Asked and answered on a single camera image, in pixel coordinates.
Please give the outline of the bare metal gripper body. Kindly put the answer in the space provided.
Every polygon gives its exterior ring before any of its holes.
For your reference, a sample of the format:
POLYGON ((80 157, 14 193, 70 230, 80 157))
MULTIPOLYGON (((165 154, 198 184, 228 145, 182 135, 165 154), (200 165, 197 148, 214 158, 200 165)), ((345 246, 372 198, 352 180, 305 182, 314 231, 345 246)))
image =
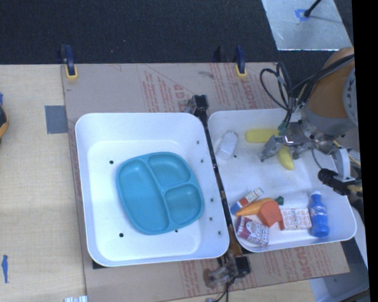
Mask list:
POLYGON ((336 150, 332 136, 318 131, 311 123, 304 120, 290 122, 285 133, 286 145, 302 145, 307 144, 307 151, 316 149, 325 155, 331 154, 336 150))

